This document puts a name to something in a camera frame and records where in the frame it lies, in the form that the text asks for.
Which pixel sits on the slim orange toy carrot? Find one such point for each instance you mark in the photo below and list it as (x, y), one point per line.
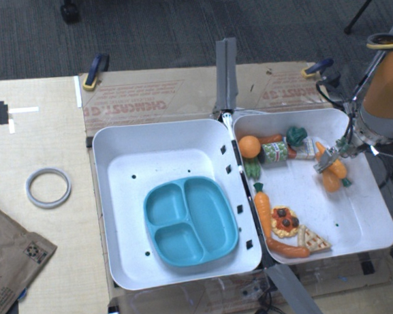
(340, 169)

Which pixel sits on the brown paper envelope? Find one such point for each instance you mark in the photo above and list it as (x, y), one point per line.
(10, 258)

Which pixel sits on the stubby orange toy carrot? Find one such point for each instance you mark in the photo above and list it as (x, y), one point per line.
(331, 182)

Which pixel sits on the dark green toy broccoli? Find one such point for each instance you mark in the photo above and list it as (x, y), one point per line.
(296, 135)

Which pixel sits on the green toy pea pods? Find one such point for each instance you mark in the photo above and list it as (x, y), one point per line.
(252, 168)

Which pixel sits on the short orange-brown toy sausage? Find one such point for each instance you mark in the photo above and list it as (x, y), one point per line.
(271, 139)

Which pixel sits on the small green can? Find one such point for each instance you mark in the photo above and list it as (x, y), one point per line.
(274, 152)

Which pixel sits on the large orange toy carrot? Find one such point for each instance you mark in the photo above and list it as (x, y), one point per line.
(263, 208)

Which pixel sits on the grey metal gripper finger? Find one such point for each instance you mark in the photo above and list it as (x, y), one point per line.
(326, 160)

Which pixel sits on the small red toy piece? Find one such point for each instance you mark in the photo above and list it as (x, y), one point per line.
(291, 152)

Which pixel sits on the white plastic tray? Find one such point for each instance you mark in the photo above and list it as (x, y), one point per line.
(125, 200)
(352, 214)

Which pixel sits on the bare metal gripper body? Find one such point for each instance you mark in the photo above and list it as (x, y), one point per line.
(353, 147)

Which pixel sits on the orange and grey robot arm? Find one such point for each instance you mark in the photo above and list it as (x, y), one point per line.
(381, 78)

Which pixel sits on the toy pizza with olives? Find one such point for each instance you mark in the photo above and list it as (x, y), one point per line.
(284, 222)

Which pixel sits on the small white carton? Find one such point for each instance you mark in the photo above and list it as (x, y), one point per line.
(306, 149)

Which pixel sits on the beige lattice pie slice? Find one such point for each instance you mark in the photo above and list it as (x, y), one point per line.
(312, 242)

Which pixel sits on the black caster wheel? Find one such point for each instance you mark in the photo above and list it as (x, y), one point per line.
(69, 13)

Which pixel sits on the blue divided plate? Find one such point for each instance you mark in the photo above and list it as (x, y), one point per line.
(205, 213)

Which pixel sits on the orange toy fruit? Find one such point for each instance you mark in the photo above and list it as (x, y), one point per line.
(249, 146)

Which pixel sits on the brown cardboard board red print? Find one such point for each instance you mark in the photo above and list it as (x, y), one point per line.
(177, 96)

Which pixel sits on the long orange-brown toy sausage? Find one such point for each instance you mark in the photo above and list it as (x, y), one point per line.
(286, 248)

